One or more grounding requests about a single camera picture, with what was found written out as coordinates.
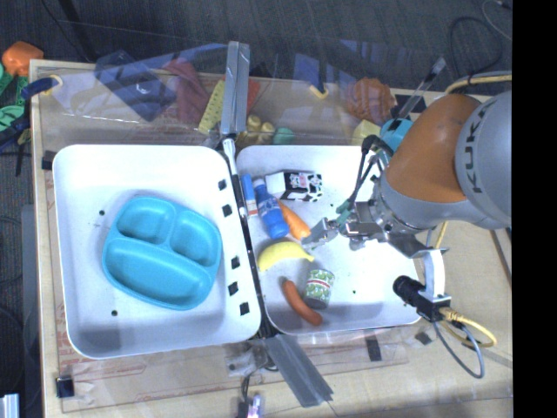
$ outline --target blue plastic tray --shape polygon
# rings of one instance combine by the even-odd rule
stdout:
[[[153,197],[128,201],[103,248],[112,285],[160,307],[188,310],[209,295],[222,254],[220,232],[187,207]]]

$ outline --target cable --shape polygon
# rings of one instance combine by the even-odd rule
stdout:
[[[87,58],[84,56],[84,54],[78,49],[78,47],[76,47],[76,45],[71,42],[70,38],[68,37],[68,35],[66,34],[66,31],[64,31],[64,28],[62,27],[62,25],[60,24],[60,22],[58,22],[58,20],[54,17],[54,14],[52,14],[52,12],[50,12],[50,9],[48,7],[48,5],[46,4],[46,2],[44,0],[40,0],[41,3],[43,4],[43,7],[46,9],[46,12],[48,12],[50,18],[52,18],[52,20],[54,20],[54,23],[57,25],[57,27],[60,29],[60,32],[62,32],[62,36],[66,39],[66,41],[68,42],[68,44],[70,44],[73,49],[77,52],[77,54],[85,61],[85,62],[90,62],[89,60],[87,60]]]
[[[488,348],[488,347],[493,347],[495,345],[497,345],[497,338],[494,336],[494,334],[492,332],[490,332],[487,328],[483,327],[482,325],[480,325],[478,322],[475,322],[474,320],[470,320],[466,317],[464,317],[462,314],[458,313],[457,311],[454,311],[452,308],[449,307],[441,307],[439,309],[439,312],[443,315],[443,317],[445,318],[446,321],[449,322],[456,322],[459,324],[463,324],[463,325],[469,325],[470,327],[474,327],[476,328],[478,331],[482,332],[485,336],[487,336],[489,338],[489,342],[487,343],[481,343],[480,347],[483,348]],[[460,340],[464,345],[467,346],[471,346],[470,342],[460,336],[458,336],[452,329],[450,329],[445,322],[443,322],[443,325],[445,326],[446,330],[452,334],[456,339]]]
[[[498,4],[501,8],[505,8],[507,10],[513,10],[513,8],[511,8],[508,4],[501,2],[501,0],[484,0],[484,2],[481,4],[481,12],[483,13],[484,17],[486,18],[487,22],[490,24],[490,26],[496,30],[497,32],[499,32],[506,40],[509,40],[510,42],[513,41],[513,38],[508,36],[505,32],[503,32],[503,30],[501,28],[499,28],[498,26],[496,26],[493,21],[487,16],[486,13],[486,3],[496,3]]]
[[[28,152],[0,152],[0,157],[17,157],[20,155],[24,155],[25,157],[31,157],[32,155]]]
[[[242,394],[242,401],[244,402],[248,402],[248,397],[247,397],[247,390],[250,387],[250,378],[252,377],[252,374],[255,373],[251,372],[250,374],[248,374],[243,380],[242,380],[242,384],[240,386],[240,393]]]
[[[464,333],[466,333],[466,335],[468,336],[468,339],[470,339],[470,341],[473,343],[473,347],[476,350],[476,354],[478,355],[478,363],[480,364],[480,373],[479,374],[474,373],[469,367],[467,367],[466,364],[464,362],[462,362],[462,360],[456,355],[456,353],[453,351],[453,349],[449,347],[449,345],[446,343],[445,338],[443,337],[443,335],[441,334],[441,332],[439,330],[439,324],[437,322],[433,323],[433,327],[435,328],[435,333],[439,336],[439,339],[441,340],[441,342],[443,342],[443,345],[445,346],[447,351],[459,363],[459,365],[462,368],[464,368],[466,370],[466,372],[468,374],[470,374],[471,376],[473,376],[474,378],[478,378],[478,379],[483,378],[484,375],[486,374],[486,367],[485,367],[485,363],[484,363],[484,357],[481,354],[481,350],[480,350],[480,347],[478,346],[478,342],[476,342],[476,340],[474,339],[472,334],[468,331],[466,326],[463,325],[463,324],[460,324],[460,328],[462,329],[462,331]]]
[[[503,76],[491,76],[491,77],[485,77],[485,78],[475,78],[474,76],[470,76],[467,79],[461,79],[458,80],[452,84],[450,84],[446,89],[445,89],[445,93],[449,94],[452,93],[453,91],[462,88],[462,87],[467,87],[469,85],[477,85],[477,84],[491,84],[494,82],[511,82],[513,80],[513,75],[512,74],[506,74]]]
[[[481,72],[487,70],[488,68],[492,67],[493,65],[497,64],[497,62],[499,62],[499,60],[501,59],[501,57],[503,55],[503,44],[501,43],[500,39],[492,33],[493,39],[495,40],[495,42],[499,46],[499,51],[497,52],[497,55],[495,56],[495,58],[491,62],[489,62],[488,64],[480,67],[478,70],[470,70],[469,72],[464,72],[464,73],[460,72],[460,68],[457,65],[456,59],[454,57],[453,36],[454,36],[454,30],[455,30],[456,26],[458,24],[462,24],[464,22],[478,23],[481,26],[487,28],[487,31],[491,32],[491,33],[492,33],[492,27],[489,24],[485,23],[484,21],[482,21],[478,18],[469,17],[469,16],[458,17],[458,18],[454,19],[453,22],[451,23],[450,27],[449,27],[448,48],[449,48],[449,52],[451,54],[451,59],[453,61],[454,69],[457,71],[457,74],[459,74],[460,76],[462,76],[462,75],[472,76],[474,74],[478,74],[478,73],[481,73]]]
[[[31,397],[30,401],[27,401],[27,398],[25,398],[25,412],[28,412],[31,407],[33,407],[35,401],[39,398],[42,391],[43,390],[41,388],[38,388],[35,394]]]
[[[10,223],[12,225],[21,226],[21,221],[13,219],[12,217],[6,217],[5,215],[0,215],[0,223]],[[21,277],[22,277],[22,274],[20,273],[16,276],[12,277],[11,279],[0,280],[0,286],[5,285],[7,283],[14,282],[18,279],[21,279]]]
[[[366,182],[367,176],[369,175],[369,172],[372,170],[373,166],[376,163],[378,165],[381,164],[379,160],[379,155],[377,154],[373,155],[367,164],[366,171],[362,175],[362,170],[364,169],[364,163],[366,162],[367,154],[369,153],[369,151],[376,152],[377,148],[385,151],[385,153],[388,156],[393,155],[393,149],[380,137],[376,135],[369,135],[364,139],[361,146],[362,157],[359,161],[358,177],[356,178],[356,185],[354,187],[354,191],[346,201],[346,203],[348,204],[348,210],[352,210],[354,208],[354,203],[356,202],[356,197],[358,196],[359,189]]]
[[[437,237],[437,241],[435,242],[435,248],[439,249],[441,246],[441,241],[443,240],[443,237],[445,237],[445,232],[446,232],[446,227],[449,224],[448,221],[443,221],[443,224],[441,225],[441,230],[439,232],[439,237]]]
[[[31,309],[27,313],[27,316],[25,317],[25,319],[23,319],[23,327],[22,327],[23,350],[25,352],[25,355],[29,358],[29,360],[33,362],[33,365],[40,368],[41,367],[40,363],[35,360],[35,356],[31,352],[31,349],[28,347],[28,342],[31,340],[31,337],[27,335],[27,334],[29,334],[29,331],[27,331],[27,330],[29,330],[28,324],[30,323],[31,316],[35,312],[36,312],[36,309]]]
[[[19,323],[19,320],[17,320],[14,315],[12,313],[10,313],[7,309],[5,309],[4,307],[0,307],[0,314],[2,316],[4,316],[6,319],[8,319],[8,321],[19,330],[19,332],[22,335],[23,338],[23,326]],[[16,390],[17,385],[19,384],[20,380],[23,378],[23,364],[21,364],[20,370],[17,374],[17,379],[16,382],[14,383],[13,387],[9,390],[10,392],[13,392],[14,390]]]
[[[485,71],[483,73],[475,73],[473,75],[474,78],[495,78],[498,76],[506,76],[506,75],[510,75],[513,74],[513,72],[511,70],[498,70],[498,71]],[[469,78],[471,78],[472,76],[463,76],[462,78],[459,78],[457,80],[455,80],[454,82],[461,82],[461,81],[467,81]]]
[[[329,406],[329,409],[331,409],[332,413],[334,414],[335,418],[340,418],[340,415],[337,414],[337,411],[332,408],[332,404],[330,401],[325,400],[325,402],[327,403],[327,405]]]

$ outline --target wooden table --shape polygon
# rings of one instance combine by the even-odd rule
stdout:
[[[82,71],[88,66],[33,61],[30,81],[52,70]],[[276,104],[280,102],[276,96],[281,92],[281,85],[274,83],[272,87]],[[412,92],[393,90],[393,93],[407,95]],[[439,96],[440,93],[427,93],[426,104]],[[64,310],[59,301],[60,266],[55,252],[57,238],[51,211],[54,206],[52,178],[51,172],[43,169],[43,157],[50,146],[44,143],[44,138],[49,138],[51,132],[48,132],[47,125],[52,125],[46,121],[61,117],[56,107],[46,96],[34,97],[31,101],[44,416],[236,416],[240,379],[225,375],[225,351],[221,347],[140,358],[133,360],[134,363],[140,362],[136,366],[129,361],[108,361],[94,362],[89,367],[87,361],[82,361],[78,354],[71,352],[69,342],[64,341]],[[66,119],[67,132],[72,128],[70,121]],[[328,360],[325,357],[326,346],[312,353],[310,342],[308,351],[331,386],[333,401],[314,408],[302,408],[280,374],[262,374],[253,379],[249,393],[263,396],[265,416],[512,416],[510,241],[504,233],[492,233],[455,221],[448,225],[443,246],[450,249],[444,259],[446,291],[453,296],[452,307],[488,328],[499,340],[496,347],[483,352],[487,371],[483,379],[477,380],[467,374],[435,338],[431,324],[419,321],[409,327],[352,334],[347,337],[350,340],[342,344],[336,341],[334,348],[342,349],[338,352],[339,363],[336,366],[334,358]],[[433,341],[426,345],[419,342],[414,336],[420,332],[426,333]],[[381,363],[371,363],[367,357],[363,339],[366,333],[376,337],[384,354]],[[475,352],[455,342],[455,351],[475,369]],[[74,362],[81,367],[83,379],[76,384],[76,397],[61,400],[57,397],[55,379],[63,375],[63,371],[70,370],[75,375],[75,371],[71,372]],[[165,384],[168,380],[160,376],[161,367],[168,368],[171,388]],[[189,378],[208,377],[210,382],[205,388],[198,384],[192,387],[184,381],[184,377],[170,373],[169,367],[189,371]],[[102,369],[105,375],[102,382],[95,380],[93,368]],[[153,370],[153,376],[147,375],[150,370]],[[146,382],[151,390],[143,384],[138,387],[138,384]],[[131,401],[127,401],[125,395],[119,396],[116,392],[122,388],[135,388],[147,393],[132,395]],[[108,405],[111,401],[118,404]]]

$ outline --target toy banana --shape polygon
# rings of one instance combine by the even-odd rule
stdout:
[[[258,256],[259,271],[266,271],[283,259],[307,259],[313,261],[315,257],[308,254],[299,243],[280,241],[269,245]]]

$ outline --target orange toy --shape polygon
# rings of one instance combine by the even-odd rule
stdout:
[[[2,55],[4,69],[13,76],[29,76],[31,59],[42,59],[44,53],[37,47],[26,42],[15,42]]]
[[[285,222],[290,228],[290,234],[296,240],[302,240],[304,237],[309,236],[312,233],[310,227],[302,220],[297,213],[295,213],[289,207],[282,204],[281,201],[278,202],[280,210],[282,211],[282,216],[285,218]]]
[[[29,64],[31,59],[42,59],[44,53],[37,47],[26,42],[15,42],[2,55],[2,64],[5,70],[2,72],[0,67],[0,94],[6,89],[15,76],[19,76],[17,82],[17,105],[23,101],[19,97],[21,89],[27,85],[29,76]]]

